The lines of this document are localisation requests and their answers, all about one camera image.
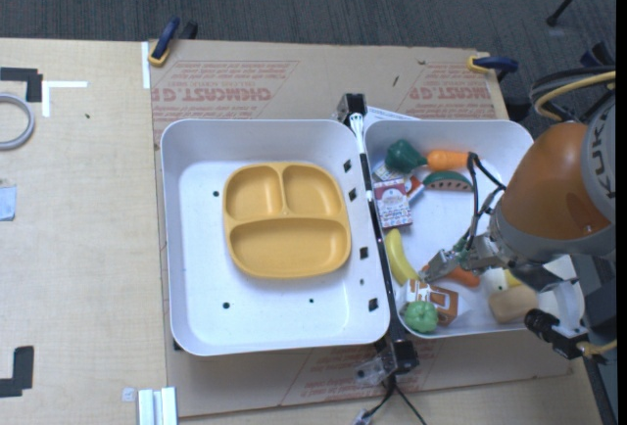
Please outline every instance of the wooden table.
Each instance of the wooden table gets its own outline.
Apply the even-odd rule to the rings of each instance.
[[[142,66],[138,42],[0,40],[0,67],[88,82],[52,88],[49,117],[32,104],[31,139],[0,152],[0,179],[18,188],[15,219],[0,222],[0,379],[11,377],[16,347],[34,347],[32,388],[0,399],[2,423],[130,424],[132,390],[168,384],[151,95]],[[0,90],[19,93],[17,85],[0,82]],[[14,120],[0,105],[0,133]],[[601,423],[580,359],[566,376],[409,397],[430,424]],[[347,424],[378,402],[184,421]],[[374,421],[417,423],[398,396]]]

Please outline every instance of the toy banana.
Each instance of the toy banana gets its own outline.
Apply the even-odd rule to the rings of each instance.
[[[384,239],[385,251],[390,262],[390,271],[396,281],[403,286],[410,279],[417,279],[418,273],[413,269],[405,256],[401,232],[398,228],[392,228]]]

